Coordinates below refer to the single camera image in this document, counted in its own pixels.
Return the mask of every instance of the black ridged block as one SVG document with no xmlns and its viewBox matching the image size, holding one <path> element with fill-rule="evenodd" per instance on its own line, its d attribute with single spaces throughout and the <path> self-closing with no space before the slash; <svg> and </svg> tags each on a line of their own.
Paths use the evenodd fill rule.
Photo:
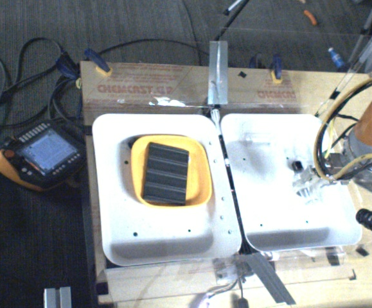
<svg viewBox="0 0 372 308">
<path fill-rule="evenodd" d="M 186 150 L 151 142 L 143 199 L 150 203 L 185 205 L 188 157 Z"/>
</svg>

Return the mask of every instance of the yellow container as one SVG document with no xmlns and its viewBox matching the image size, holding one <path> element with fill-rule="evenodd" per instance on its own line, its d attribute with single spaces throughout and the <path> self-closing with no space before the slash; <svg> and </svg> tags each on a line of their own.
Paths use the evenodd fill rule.
<svg viewBox="0 0 372 308">
<path fill-rule="evenodd" d="M 169 204 L 148 203 L 143 199 L 143 187 L 146 178 L 148 145 L 167 145 L 180 148 L 189 152 L 186 204 L 184 206 L 173 206 Z M 151 207 L 160 208 L 185 208 L 207 203 L 211 198 L 211 174 L 206 151 L 202 144 L 195 139 L 180 135 L 146 135 L 136 140 L 132 147 L 132 178 L 134 192 L 137 199 Z"/>
</svg>

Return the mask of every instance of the black pole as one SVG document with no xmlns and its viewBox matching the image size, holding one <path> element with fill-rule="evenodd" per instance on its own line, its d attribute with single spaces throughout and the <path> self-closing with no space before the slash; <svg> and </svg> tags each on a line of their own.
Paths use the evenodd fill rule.
<svg viewBox="0 0 372 308">
<path fill-rule="evenodd" d="M 222 37 L 222 35 L 227 31 L 227 29 L 230 27 L 230 25 L 235 21 L 235 19 L 237 18 L 238 14 L 244 9 L 244 7 L 246 6 L 246 4 L 249 2 L 250 0 L 243 0 L 241 5 L 238 7 L 237 11 L 230 17 L 229 21 L 226 23 L 226 25 L 224 25 L 224 27 L 222 28 L 222 30 L 220 31 L 220 33 L 214 38 L 213 41 L 218 41 L 220 40 L 220 38 Z"/>
</svg>

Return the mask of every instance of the white surface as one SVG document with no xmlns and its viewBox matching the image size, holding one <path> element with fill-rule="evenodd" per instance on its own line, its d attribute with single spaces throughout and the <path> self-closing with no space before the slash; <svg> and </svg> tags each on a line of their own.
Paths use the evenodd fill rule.
<svg viewBox="0 0 372 308">
<path fill-rule="evenodd" d="M 203 145 L 213 181 L 207 204 L 162 209 L 137 200 L 128 142 L 152 134 L 185 135 Z M 240 249 L 242 239 L 222 151 L 215 126 L 207 117 L 104 114 L 93 123 L 93 142 L 102 243 L 108 260 L 134 266 L 228 257 Z"/>
<path fill-rule="evenodd" d="M 229 114 L 221 128 L 245 236 L 264 252 L 355 244 L 362 235 L 346 186 L 308 202 L 292 187 L 291 164 L 313 165 L 320 120 L 298 114 Z"/>
</svg>

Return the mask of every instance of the table surface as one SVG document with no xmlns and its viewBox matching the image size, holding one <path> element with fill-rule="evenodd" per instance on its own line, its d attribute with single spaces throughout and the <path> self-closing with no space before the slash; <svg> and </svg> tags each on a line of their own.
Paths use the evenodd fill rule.
<svg viewBox="0 0 372 308">
<path fill-rule="evenodd" d="M 195 68 L 197 72 L 200 72 L 200 76 L 195 77 L 196 81 L 207 84 L 207 82 L 204 81 L 207 71 L 205 67 Z M 232 74 L 238 74 L 237 71 L 243 71 L 248 75 L 251 75 L 251 73 L 259 74 L 267 72 L 267 70 L 254 69 L 230 69 L 229 72 L 232 72 Z M 345 76 L 343 73 L 303 71 L 287 71 L 284 75 L 290 80 L 290 90 L 293 90 L 296 94 L 298 102 L 297 112 L 302 114 L 314 114 L 320 104 L 327 99 Z M 347 88 L 358 85 L 367 78 L 367 74 L 354 74 L 351 77 Z M 240 83 L 241 80 L 241 76 L 229 76 L 229 90 L 232 90 L 236 83 Z M 93 90 L 90 86 L 85 86 L 85 83 L 89 82 L 89 80 L 85 82 L 84 74 L 82 81 L 85 107 L 89 101 L 87 98 Z M 248 90 L 247 88 L 250 88 L 250 85 L 248 85 L 247 88 L 241 84 L 238 86 L 239 88 L 242 88 L 242 92 Z M 351 100 L 342 113 L 360 117 L 371 101 L 372 88 L 359 94 L 358 99 Z M 106 112 L 113 112 L 113 109 L 107 110 L 99 108 L 98 111 L 93 113 L 93 109 L 91 108 L 89 113 L 85 113 L 86 124 L 91 124 L 96 116 Z M 345 127 L 346 125 L 342 124 L 342 122 L 336 123 L 336 132 L 341 133 Z M 144 281 L 148 282 L 146 285 L 142 283 L 142 281 L 134 283 L 136 279 L 137 281 L 139 280 L 138 277 L 141 275 L 141 272 L 139 272 L 138 269 L 112 268 L 112 270 L 119 270 L 120 273 L 121 270 L 125 269 L 124 276 L 121 276 L 123 274 L 115 277 L 112 276 L 113 271 L 107 269 L 106 258 L 102 250 L 100 208 L 96 185 L 96 166 L 94 160 L 93 138 L 91 136 L 87 136 L 87 155 L 96 279 L 98 282 L 107 281 L 109 283 L 109 294 L 99 296 L 98 301 L 100 303 L 114 302 L 116 301 L 119 292 L 136 292 L 134 288 L 137 286 L 141 288 L 138 295 L 135 295 L 135 298 L 132 300 L 127 299 L 119 301 L 119 307 L 196 307 L 198 299 L 201 297 L 201 294 L 198 293 L 187 293 L 187 291 L 184 292 L 181 290 L 177 294 L 173 295 L 172 293 L 176 293 L 176 291 L 175 289 L 171 289 L 168 292 L 171 294 L 165 297 L 161 297 L 161 295 L 154 296 L 152 294 L 153 291 L 158 293 L 159 289 L 161 290 L 161 293 L 165 293 L 168 287 L 175 287 L 178 284 L 178 279 L 175 277 L 173 278 L 174 283 L 170 284 L 170 276 L 165 276 L 166 278 L 162 277 L 161 270 L 158 271 L 160 274 L 157 275 L 154 273 L 151 278 L 144 277 Z M 372 193 L 361 187 L 357 187 L 354 183 L 350 183 L 348 187 L 356 210 L 362 207 L 372 210 Z M 290 268 L 286 266 L 279 269 L 279 261 L 277 261 L 276 272 L 296 301 L 296 307 L 372 307 L 371 231 L 363 228 L 363 236 L 360 244 L 367 251 L 368 255 L 362 256 L 358 254 L 354 247 L 341 248 L 344 252 L 344 260 L 340 266 L 322 265 L 320 268 L 314 268 L 311 270 L 301 268 L 290 270 Z M 256 275 L 247 278 L 247 282 L 243 285 L 243 289 L 244 297 L 248 299 L 251 307 L 275 307 L 282 305 L 275 303 Z M 240 290 L 238 287 L 235 287 L 231 291 L 214 296 L 211 299 L 210 307 L 236 307 L 236 300 L 239 297 Z"/>
</svg>

